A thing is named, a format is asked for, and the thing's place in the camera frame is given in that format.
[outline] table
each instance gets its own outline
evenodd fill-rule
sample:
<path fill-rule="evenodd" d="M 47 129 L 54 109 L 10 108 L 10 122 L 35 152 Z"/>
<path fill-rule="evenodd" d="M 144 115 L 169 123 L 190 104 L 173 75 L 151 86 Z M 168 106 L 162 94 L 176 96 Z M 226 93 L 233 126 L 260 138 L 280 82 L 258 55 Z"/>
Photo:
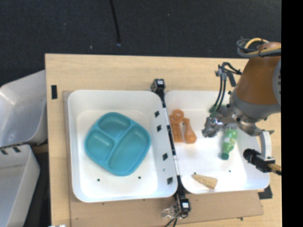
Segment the table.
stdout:
<path fill-rule="evenodd" d="M 247 59 L 184 58 L 124 55 L 46 54 L 48 151 L 52 225 L 71 227 L 164 226 L 160 211 L 168 199 L 82 203 L 69 186 L 68 154 L 64 127 L 63 93 L 78 89 L 146 90 L 156 78 L 165 80 L 166 90 L 218 90 L 214 71 L 224 61 L 243 70 Z M 275 130 L 273 156 L 281 164 L 281 114 L 258 123 Z M 282 226 L 281 176 L 270 174 L 272 199 L 260 200 L 258 191 L 187 194 L 192 211 L 178 225 L 197 226 Z"/>

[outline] brown cylinder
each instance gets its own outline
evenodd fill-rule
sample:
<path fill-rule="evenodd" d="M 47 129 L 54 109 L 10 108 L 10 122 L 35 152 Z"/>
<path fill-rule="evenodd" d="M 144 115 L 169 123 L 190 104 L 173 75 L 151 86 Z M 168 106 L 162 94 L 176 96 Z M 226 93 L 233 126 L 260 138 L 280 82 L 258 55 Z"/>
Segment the brown cylinder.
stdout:
<path fill-rule="evenodd" d="M 259 50 L 279 45 L 281 43 L 270 42 L 261 45 Z M 280 59 L 281 56 L 250 58 L 235 89 L 238 98 L 251 104 L 277 104 L 273 90 L 273 74 Z"/>

